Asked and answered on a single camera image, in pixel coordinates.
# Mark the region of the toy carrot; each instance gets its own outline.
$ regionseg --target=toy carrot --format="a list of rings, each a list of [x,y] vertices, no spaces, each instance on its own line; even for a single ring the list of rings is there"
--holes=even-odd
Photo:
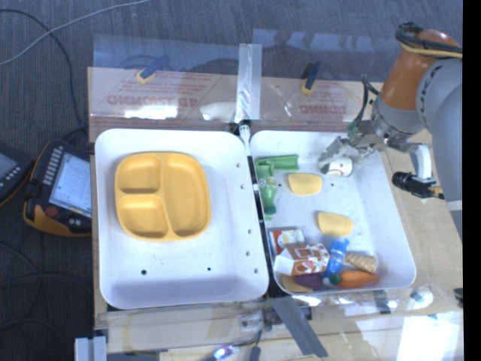
[[[343,289],[354,289],[379,280],[379,275],[361,270],[345,270],[339,274],[332,274],[329,280],[331,284],[339,285]]]

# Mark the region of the white tray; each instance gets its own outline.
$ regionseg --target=white tray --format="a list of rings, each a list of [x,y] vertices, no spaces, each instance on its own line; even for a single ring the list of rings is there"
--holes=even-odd
[[[416,277],[416,266],[379,153],[371,154],[361,165],[354,165],[348,177],[321,174],[318,159],[338,136],[332,132],[260,131],[252,136],[253,158],[298,154],[298,172],[321,175],[322,190],[314,196],[297,196],[289,189],[288,172],[276,170],[280,184],[276,214],[265,218],[267,229],[298,227],[307,243],[323,243],[329,248],[332,239],[322,235],[317,214],[327,211],[342,214],[354,222],[348,251],[374,255],[378,259],[379,281],[356,290],[386,290],[408,287]],[[280,283],[280,274],[275,273]],[[326,288],[317,293],[334,293]]]
[[[194,156],[210,191],[211,222],[200,236],[151,242],[131,237],[116,215],[114,177],[132,153]],[[268,271],[246,151],[227,132],[111,129],[95,143],[100,290],[119,309],[249,301]]]

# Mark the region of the yellow plate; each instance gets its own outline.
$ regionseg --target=yellow plate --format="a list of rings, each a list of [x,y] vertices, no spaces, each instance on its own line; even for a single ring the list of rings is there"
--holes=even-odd
[[[204,169],[185,153],[127,156],[115,173],[115,204],[122,228],[146,241],[194,238],[210,222]]]

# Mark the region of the blue clamp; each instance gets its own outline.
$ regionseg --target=blue clamp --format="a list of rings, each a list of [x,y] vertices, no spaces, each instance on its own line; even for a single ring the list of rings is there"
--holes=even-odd
[[[146,68],[137,73],[137,81],[144,84],[152,80],[155,76],[156,71],[162,69],[165,65],[167,65],[169,60],[170,59],[168,56],[160,56],[158,59],[155,59]]]
[[[314,91],[314,82],[316,81],[317,74],[321,67],[321,62],[309,63],[304,70],[301,79],[304,79],[302,83],[301,91],[305,95],[310,95]]]

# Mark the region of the blue bottle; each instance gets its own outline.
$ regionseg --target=blue bottle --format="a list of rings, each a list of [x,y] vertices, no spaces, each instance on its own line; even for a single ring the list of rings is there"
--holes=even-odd
[[[327,278],[332,274],[337,274],[342,269],[348,244],[347,238],[336,239],[332,242],[329,248],[329,262],[325,270]]]

